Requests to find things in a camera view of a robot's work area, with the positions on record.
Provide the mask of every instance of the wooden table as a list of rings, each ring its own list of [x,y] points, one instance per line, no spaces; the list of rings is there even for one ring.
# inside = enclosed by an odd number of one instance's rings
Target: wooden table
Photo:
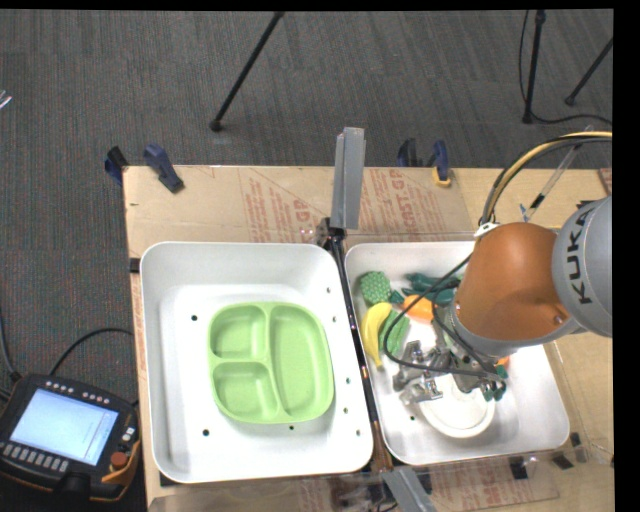
[[[129,256],[133,267],[154,243],[167,240],[308,243],[320,221],[331,213],[332,167],[175,166],[185,182],[169,192],[150,167],[123,171],[124,206]],[[432,169],[365,168],[360,229],[347,243],[421,240],[421,234],[469,235],[498,169],[454,169],[449,188],[437,186]],[[496,208],[502,222],[521,220],[518,205],[529,205],[552,170],[521,172],[507,187]],[[595,170],[566,171],[533,219],[559,227],[583,200],[607,194]],[[131,273],[136,330],[140,415],[145,485],[150,510],[324,512],[331,508],[336,482],[330,478],[233,485],[161,485],[149,434],[147,374],[140,275]],[[473,465],[456,468],[451,480],[434,485],[432,501],[439,511],[497,507],[505,511],[608,511],[614,509],[612,340],[586,333],[545,346],[556,375],[576,449],[568,442],[561,454],[569,469],[541,454],[530,454],[529,482],[488,482]],[[588,461],[580,462],[586,454]]]

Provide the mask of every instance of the white plastic tray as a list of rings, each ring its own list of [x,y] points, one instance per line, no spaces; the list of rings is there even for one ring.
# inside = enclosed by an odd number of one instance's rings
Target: white plastic tray
[[[372,270],[383,271],[393,289],[409,287],[407,273],[438,277],[462,261],[473,242],[362,243],[350,249],[345,270],[358,322],[366,305],[358,278]],[[420,339],[423,348],[435,344],[428,324],[412,322],[407,339]],[[398,365],[382,354],[384,370],[368,359],[369,375],[383,437],[389,451],[412,465],[453,462],[481,457],[552,450],[569,435],[560,392],[543,346],[520,349],[509,361],[507,391],[491,424],[476,437],[456,439],[432,427],[418,405],[405,406],[393,390]]]
[[[371,458],[360,368],[331,255],[310,244],[163,242],[141,259],[152,452],[180,483],[348,473]],[[259,425],[215,404],[207,328],[223,306],[284,301],[312,311],[331,352],[335,394],[319,418]]]

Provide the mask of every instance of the gray carpet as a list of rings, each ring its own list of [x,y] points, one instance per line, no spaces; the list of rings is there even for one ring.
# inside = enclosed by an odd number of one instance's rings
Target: gray carpet
[[[336,135],[354,126],[367,166],[395,165],[415,138],[425,161],[443,139],[452,167],[504,167],[548,138],[611,129],[613,52],[575,106],[564,98],[613,36],[613,9],[546,11],[531,124],[525,12],[289,12],[214,133],[271,12],[0,9],[0,90],[13,96],[0,110],[0,307],[16,369],[47,372],[85,333],[132,326],[122,189],[104,171],[113,146],[131,164],[156,142],[174,164],[333,165]],[[592,144],[573,167],[612,167],[611,155]],[[132,339],[96,336],[58,374],[133,400]],[[144,503],[138,473],[120,503],[86,510]],[[0,481],[0,511],[53,510]]]

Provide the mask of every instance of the blue clamp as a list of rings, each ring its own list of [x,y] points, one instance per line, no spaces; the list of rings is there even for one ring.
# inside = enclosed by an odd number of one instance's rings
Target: blue clamp
[[[155,142],[147,144],[144,148],[144,160],[147,165],[160,171],[160,181],[171,192],[177,192],[184,187],[184,182],[176,174],[167,152]]]
[[[443,140],[436,140],[433,144],[433,155],[429,159],[427,167],[431,167],[435,163],[435,171],[433,179],[436,185],[448,187],[451,185],[449,178],[449,157],[447,155],[447,146]]]
[[[122,169],[128,165],[129,162],[127,162],[120,148],[113,146],[107,153],[107,159],[104,161],[104,170],[116,180],[118,185],[122,186]]]

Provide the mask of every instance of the black tripod leg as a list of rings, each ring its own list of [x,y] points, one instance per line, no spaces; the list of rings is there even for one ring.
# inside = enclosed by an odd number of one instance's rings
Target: black tripod leg
[[[264,48],[264,45],[267,44],[267,41],[269,40],[269,36],[271,35],[271,32],[273,32],[273,29],[276,28],[278,21],[280,20],[280,18],[284,16],[284,13],[285,11],[275,11],[273,13],[273,17],[271,18],[271,21],[269,22],[267,29],[262,34],[262,37],[258,41],[258,44],[253,50],[253,53],[251,54],[251,56],[249,57],[249,60],[245,64],[244,68],[242,69],[242,73],[240,73],[240,76],[236,80],[236,83],[233,84],[233,87],[231,88],[231,91],[229,92],[227,99],[224,100],[224,103],[222,104],[222,107],[216,114],[215,119],[209,123],[209,128],[211,128],[214,132],[219,132],[220,130],[222,130],[221,121],[222,121],[222,118],[224,117],[225,112],[231,105],[231,102],[233,101],[233,98],[235,97],[237,92],[240,90],[240,87],[242,86],[242,82],[244,82],[244,79],[247,78],[249,71],[251,71],[251,68],[253,67],[254,62],[256,61],[256,59],[260,55],[260,52],[262,51],[262,48]]]
[[[604,49],[600,52],[600,55],[598,55],[596,60],[593,61],[593,64],[591,64],[591,67],[587,70],[585,75],[582,77],[582,80],[580,80],[580,83],[576,85],[576,88],[573,90],[573,92],[565,98],[564,102],[567,105],[569,105],[570,107],[573,107],[576,104],[576,96],[582,90],[582,88],[587,83],[589,78],[591,78],[591,75],[593,75],[593,72],[600,65],[600,63],[602,62],[602,59],[606,57],[607,53],[609,53],[609,50],[611,50],[611,48],[613,48],[613,37],[609,39],[607,46],[604,47]]]
[[[547,19],[544,9],[536,11],[536,31],[533,36],[533,52],[531,53],[531,68],[529,70],[529,86],[527,88],[527,97],[525,100],[524,115],[522,122],[531,124],[533,117],[531,114],[531,104],[533,103],[533,86],[536,82],[536,69],[538,68],[538,52],[540,51],[540,36],[542,35],[542,24]]]

